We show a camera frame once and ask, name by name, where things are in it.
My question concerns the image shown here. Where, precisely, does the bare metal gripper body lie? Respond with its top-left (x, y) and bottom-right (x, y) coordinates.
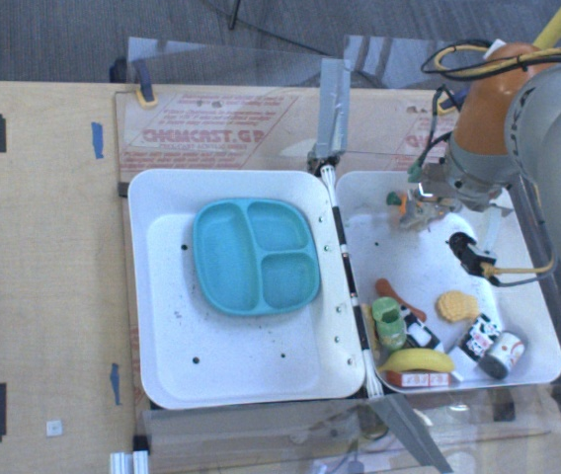
top-left (412, 161), bottom-right (465, 215)

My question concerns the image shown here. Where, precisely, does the orange carrot with green top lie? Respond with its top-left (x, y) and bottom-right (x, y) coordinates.
top-left (385, 191), bottom-right (411, 217)

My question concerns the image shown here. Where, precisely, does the white plastic tray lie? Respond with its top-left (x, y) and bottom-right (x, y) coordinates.
top-left (334, 169), bottom-right (561, 396)
top-left (126, 167), bottom-right (367, 411)

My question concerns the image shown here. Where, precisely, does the thin black and white rod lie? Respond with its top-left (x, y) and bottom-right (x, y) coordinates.
top-left (318, 164), bottom-right (386, 400)

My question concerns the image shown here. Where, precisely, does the yellow biscuit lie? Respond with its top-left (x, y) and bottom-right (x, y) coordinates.
top-left (435, 289), bottom-right (481, 325)

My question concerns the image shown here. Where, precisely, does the green plastic bottle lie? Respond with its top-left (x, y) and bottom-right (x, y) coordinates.
top-left (370, 295), bottom-right (409, 352)

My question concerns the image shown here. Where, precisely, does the pale yellow toy food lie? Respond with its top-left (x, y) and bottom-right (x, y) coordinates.
top-left (361, 303), bottom-right (379, 359)

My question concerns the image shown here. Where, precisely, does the yellow banana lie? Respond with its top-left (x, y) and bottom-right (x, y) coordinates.
top-left (377, 347), bottom-right (456, 376)

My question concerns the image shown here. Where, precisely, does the white can with orange print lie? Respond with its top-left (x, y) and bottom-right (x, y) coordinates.
top-left (477, 331), bottom-right (526, 381)

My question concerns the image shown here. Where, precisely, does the blue divided plate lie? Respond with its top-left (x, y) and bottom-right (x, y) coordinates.
top-left (192, 197), bottom-right (322, 317)

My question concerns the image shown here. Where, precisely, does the red and white box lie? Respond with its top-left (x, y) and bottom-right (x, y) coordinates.
top-left (384, 369), bottom-right (453, 390)

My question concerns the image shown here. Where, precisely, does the brown cardboard board, red print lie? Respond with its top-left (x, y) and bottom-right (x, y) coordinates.
top-left (114, 84), bottom-right (561, 441)

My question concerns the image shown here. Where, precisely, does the black cylinder on white bracket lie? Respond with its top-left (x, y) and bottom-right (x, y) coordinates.
top-left (446, 203), bottom-right (514, 279)

